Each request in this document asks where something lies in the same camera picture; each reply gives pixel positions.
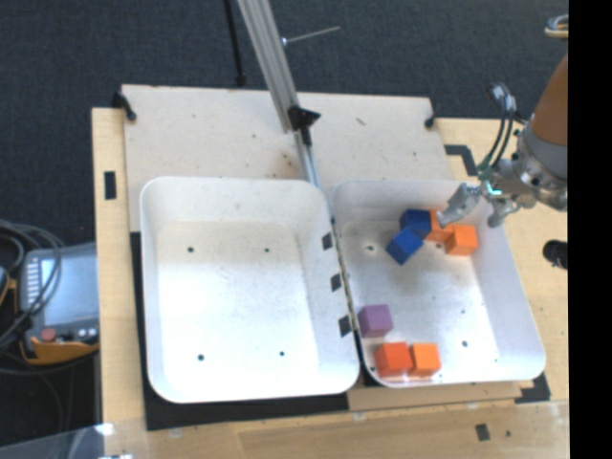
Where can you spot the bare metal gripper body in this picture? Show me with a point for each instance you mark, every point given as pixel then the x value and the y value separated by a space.
pixel 538 182

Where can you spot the pale flat board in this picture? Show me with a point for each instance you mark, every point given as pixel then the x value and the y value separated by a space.
pixel 215 132

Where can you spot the thin black and white rod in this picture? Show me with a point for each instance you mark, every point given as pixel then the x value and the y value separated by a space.
pixel 345 275

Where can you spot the orange cube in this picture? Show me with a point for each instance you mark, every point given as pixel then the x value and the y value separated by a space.
pixel 393 357
pixel 462 240
pixel 426 359
pixel 436 232

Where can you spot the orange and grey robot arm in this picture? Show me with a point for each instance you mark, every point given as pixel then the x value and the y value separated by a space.
pixel 552 113

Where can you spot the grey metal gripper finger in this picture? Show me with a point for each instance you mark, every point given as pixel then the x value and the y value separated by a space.
pixel 499 213
pixel 458 204

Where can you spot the blue cube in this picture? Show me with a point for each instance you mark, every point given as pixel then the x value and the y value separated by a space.
pixel 404 247
pixel 415 219

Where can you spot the white plastic tray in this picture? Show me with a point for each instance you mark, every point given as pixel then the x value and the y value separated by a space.
pixel 239 294
pixel 430 304

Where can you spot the purple cube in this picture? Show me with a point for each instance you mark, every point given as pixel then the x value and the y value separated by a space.
pixel 375 321

